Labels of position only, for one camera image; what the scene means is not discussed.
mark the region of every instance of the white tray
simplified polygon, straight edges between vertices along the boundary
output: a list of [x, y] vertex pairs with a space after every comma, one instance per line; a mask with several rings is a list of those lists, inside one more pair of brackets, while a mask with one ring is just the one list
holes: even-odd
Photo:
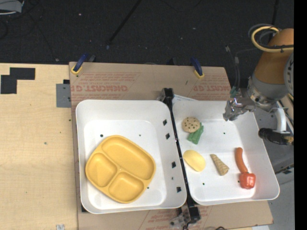
[[[224, 121], [225, 101], [179, 101], [173, 113], [182, 154], [195, 150], [206, 160], [202, 172], [196, 172], [185, 163], [190, 194], [200, 205], [275, 199], [279, 185], [264, 143], [258, 136], [258, 125], [253, 113], [240, 115], [237, 120]], [[187, 140], [181, 122], [186, 117], [198, 118], [204, 132], [198, 145]], [[235, 148], [243, 148], [243, 159], [251, 173], [256, 175], [253, 189], [243, 189], [238, 182], [240, 174], [235, 161]], [[220, 176], [210, 154], [216, 154], [228, 167]]]
[[[168, 107], [160, 101], [85, 100], [76, 108], [81, 202], [94, 214], [181, 207], [187, 191]], [[85, 176], [85, 165], [100, 142], [121, 135], [146, 150], [156, 172], [136, 201], [123, 204], [96, 189]]]

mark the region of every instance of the robotic arm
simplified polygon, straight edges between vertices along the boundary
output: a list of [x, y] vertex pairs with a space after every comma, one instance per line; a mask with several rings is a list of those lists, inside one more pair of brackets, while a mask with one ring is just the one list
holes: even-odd
[[[255, 40], [256, 34], [262, 30], [275, 32], [267, 46]], [[259, 136], [281, 145], [293, 144], [293, 138], [286, 131], [284, 110], [272, 107], [287, 94], [294, 95], [294, 29], [281, 30], [270, 25], [263, 26], [252, 33], [251, 40], [255, 47], [264, 52], [248, 80], [248, 97], [230, 98], [223, 114], [224, 120], [233, 121], [239, 115], [247, 111], [253, 112], [256, 108], [266, 112], [275, 110], [278, 120], [276, 130], [262, 128]]]

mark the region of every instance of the blue clamp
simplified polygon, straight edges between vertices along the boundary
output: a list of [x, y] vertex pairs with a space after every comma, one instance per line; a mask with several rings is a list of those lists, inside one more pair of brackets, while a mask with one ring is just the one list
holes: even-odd
[[88, 53], [83, 54], [80, 59], [78, 60], [77, 64], [71, 68], [71, 72], [73, 74], [78, 74], [82, 69], [82, 64], [85, 62], [86, 58], [88, 57]]
[[200, 65], [199, 61], [194, 57], [191, 57], [190, 61], [191, 61], [191, 64], [195, 68], [195, 70], [194, 70], [195, 75], [200, 79], [203, 78], [205, 75], [202, 72], [201, 65]]

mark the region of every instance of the yellow cable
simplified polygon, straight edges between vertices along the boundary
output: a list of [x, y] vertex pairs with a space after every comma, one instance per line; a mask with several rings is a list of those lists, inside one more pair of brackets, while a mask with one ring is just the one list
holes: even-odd
[[[279, 32], [279, 30], [276, 28], [276, 27], [272, 27], [272, 26], [263, 26], [263, 27], [260, 27], [258, 29], [256, 29], [252, 35], [251, 35], [251, 41], [252, 43], [260, 50], [262, 51], [266, 51], [266, 52], [271, 52], [271, 53], [274, 53], [274, 52], [280, 52], [281, 49], [280, 48], [265, 48], [265, 47], [262, 47], [260, 46], [256, 40], [255, 40], [255, 35], [256, 33], [258, 33], [259, 31], [262, 31], [262, 30], [266, 30], [266, 29], [270, 29], [270, 30], [273, 30], [273, 31], [276, 31], [276, 32]], [[293, 50], [294, 48], [293, 47], [290, 47], [290, 48], [283, 48], [283, 51], [287, 51], [287, 50]]]

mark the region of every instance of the wooden surface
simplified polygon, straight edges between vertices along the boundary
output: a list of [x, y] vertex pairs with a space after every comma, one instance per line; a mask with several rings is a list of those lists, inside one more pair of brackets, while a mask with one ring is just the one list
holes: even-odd
[[0, 229], [77, 229], [71, 109], [56, 107], [68, 67], [0, 64], [0, 75], [10, 67], [36, 70], [0, 94]]

